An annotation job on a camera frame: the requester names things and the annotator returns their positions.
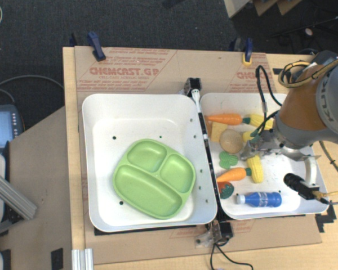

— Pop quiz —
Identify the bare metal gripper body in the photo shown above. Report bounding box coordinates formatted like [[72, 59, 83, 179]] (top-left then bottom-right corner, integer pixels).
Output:
[[253, 130, 309, 162]]

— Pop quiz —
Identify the yellow corn cob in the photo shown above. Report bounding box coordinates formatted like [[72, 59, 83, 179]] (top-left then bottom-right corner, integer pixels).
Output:
[[248, 114, 274, 131], [242, 130, 260, 143], [246, 154, 264, 185]]

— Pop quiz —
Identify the brown potato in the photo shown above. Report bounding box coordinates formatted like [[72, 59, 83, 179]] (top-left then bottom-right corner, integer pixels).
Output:
[[219, 128, 244, 155]]

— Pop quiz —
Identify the green broccoli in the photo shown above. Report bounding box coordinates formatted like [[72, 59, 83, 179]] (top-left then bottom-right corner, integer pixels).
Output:
[[218, 150, 239, 170]]

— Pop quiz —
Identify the white plastic tray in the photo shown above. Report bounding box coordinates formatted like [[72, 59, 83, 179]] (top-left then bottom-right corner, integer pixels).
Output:
[[199, 92, 331, 221], [81, 93, 219, 233]]

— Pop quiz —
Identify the orange carrot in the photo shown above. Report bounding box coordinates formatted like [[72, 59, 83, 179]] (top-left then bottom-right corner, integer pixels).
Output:
[[216, 166, 252, 184], [205, 113, 252, 127]]

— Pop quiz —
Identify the yellow cheese wedge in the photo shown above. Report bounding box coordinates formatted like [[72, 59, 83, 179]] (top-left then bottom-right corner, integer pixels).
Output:
[[207, 121, 229, 143]]

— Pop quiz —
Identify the red strawberry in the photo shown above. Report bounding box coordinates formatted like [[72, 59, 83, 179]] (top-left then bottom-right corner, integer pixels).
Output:
[[217, 181, 235, 200]]

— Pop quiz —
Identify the blue bottle white cap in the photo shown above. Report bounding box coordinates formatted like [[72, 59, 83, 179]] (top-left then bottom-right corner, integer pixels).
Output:
[[235, 191, 283, 209]]

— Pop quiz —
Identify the thin black and white rod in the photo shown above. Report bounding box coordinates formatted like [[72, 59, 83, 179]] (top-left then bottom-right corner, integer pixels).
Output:
[[191, 88, 220, 208]]

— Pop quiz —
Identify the green divided plate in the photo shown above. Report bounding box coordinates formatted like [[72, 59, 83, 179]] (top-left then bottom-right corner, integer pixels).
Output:
[[112, 138, 197, 220]]

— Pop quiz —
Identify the brown cardboard board red print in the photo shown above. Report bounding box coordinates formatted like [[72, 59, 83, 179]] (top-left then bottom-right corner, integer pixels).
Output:
[[74, 46, 323, 265]]

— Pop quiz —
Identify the black cylinder on white bracket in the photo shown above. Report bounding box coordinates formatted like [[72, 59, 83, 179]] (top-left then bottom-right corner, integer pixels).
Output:
[[283, 155, 322, 201]]

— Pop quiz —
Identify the black block with thin wires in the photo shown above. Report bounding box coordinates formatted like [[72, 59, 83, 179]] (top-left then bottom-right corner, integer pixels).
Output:
[[182, 77, 202, 96], [195, 220, 234, 249]]

